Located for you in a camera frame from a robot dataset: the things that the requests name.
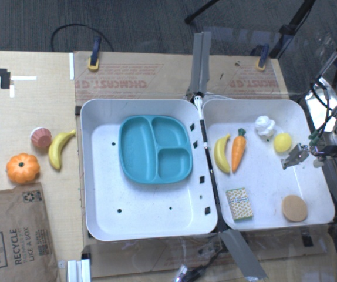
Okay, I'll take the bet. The yellow banana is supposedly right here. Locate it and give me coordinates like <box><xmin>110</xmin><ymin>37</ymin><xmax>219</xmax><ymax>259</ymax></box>
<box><xmin>48</xmin><ymin>129</ymin><xmax>77</xmax><ymax>171</ymax></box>
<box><xmin>213</xmin><ymin>133</ymin><xmax>232</xmax><ymax>175</ymax></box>

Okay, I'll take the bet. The black block with thin wires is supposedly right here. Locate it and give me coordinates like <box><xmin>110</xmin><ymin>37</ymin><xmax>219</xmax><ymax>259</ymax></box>
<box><xmin>177</xmin><ymin>263</ymin><xmax>210</xmax><ymax>281</ymax></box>

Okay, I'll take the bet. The pink cupcake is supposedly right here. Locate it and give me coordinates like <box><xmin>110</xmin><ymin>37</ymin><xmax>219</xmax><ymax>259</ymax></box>
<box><xmin>29</xmin><ymin>127</ymin><xmax>53</xmax><ymax>150</ymax></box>

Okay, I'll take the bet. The orange carrot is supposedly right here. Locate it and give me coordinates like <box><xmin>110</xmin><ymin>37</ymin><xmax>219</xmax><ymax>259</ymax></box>
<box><xmin>230</xmin><ymin>127</ymin><xmax>248</xmax><ymax>174</ymax></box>

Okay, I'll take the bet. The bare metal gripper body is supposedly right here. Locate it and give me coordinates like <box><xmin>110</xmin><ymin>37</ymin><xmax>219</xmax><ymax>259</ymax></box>
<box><xmin>308</xmin><ymin>144</ymin><xmax>337</xmax><ymax>162</ymax></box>

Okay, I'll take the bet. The yellow lemon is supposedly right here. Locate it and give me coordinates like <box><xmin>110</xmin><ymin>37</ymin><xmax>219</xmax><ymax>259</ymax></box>
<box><xmin>272</xmin><ymin>132</ymin><xmax>293</xmax><ymax>153</ymax></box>

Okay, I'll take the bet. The brown cardboard board red print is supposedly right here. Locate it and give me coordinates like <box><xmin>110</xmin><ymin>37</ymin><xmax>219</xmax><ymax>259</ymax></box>
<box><xmin>73</xmin><ymin>51</ymin><xmax>337</xmax><ymax>278</ymax></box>

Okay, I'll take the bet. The blue divided plate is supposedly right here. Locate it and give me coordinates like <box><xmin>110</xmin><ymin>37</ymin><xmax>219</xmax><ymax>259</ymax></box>
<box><xmin>118</xmin><ymin>115</ymin><xmax>194</xmax><ymax>185</ymax></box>

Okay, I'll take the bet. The yellow patterned carton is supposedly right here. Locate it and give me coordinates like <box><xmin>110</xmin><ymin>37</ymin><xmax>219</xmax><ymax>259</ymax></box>
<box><xmin>225</xmin><ymin>187</ymin><xmax>254</xmax><ymax>222</ymax></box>

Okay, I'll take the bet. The brown paper bag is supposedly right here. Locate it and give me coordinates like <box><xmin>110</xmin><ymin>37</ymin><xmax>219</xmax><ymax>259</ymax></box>
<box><xmin>0</xmin><ymin>182</ymin><xmax>61</xmax><ymax>282</ymax></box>

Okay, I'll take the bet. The orange pumpkin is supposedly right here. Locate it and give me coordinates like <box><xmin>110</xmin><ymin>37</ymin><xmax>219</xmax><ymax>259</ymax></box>
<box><xmin>5</xmin><ymin>152</ymin><xmax>41</xmax><ymax>186</ymax></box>

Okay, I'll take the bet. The white crumpled lump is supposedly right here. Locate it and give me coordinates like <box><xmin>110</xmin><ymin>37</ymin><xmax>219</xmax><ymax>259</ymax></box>
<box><xmin>254</xmin><ymin>115</ymin><xmax>276</xmax><ymax>138</ymax></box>

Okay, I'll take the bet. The tan round biscuit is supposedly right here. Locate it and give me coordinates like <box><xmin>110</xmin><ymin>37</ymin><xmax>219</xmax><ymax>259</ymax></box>
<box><xmin>281</xmin><ymin>194</ymin><xmax>309</xmax><ymax>223</ymax></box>

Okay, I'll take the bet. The white plastic tray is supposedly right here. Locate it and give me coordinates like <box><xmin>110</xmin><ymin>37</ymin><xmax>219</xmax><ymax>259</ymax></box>
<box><xmin>79</xmin><ymin>98</ymin><xmax>219</xmax><ymax>243</ymax></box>
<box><xmin>201</xmin><ymin>99</ymin><xmax>336</xmax><ymax>232</ymax></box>

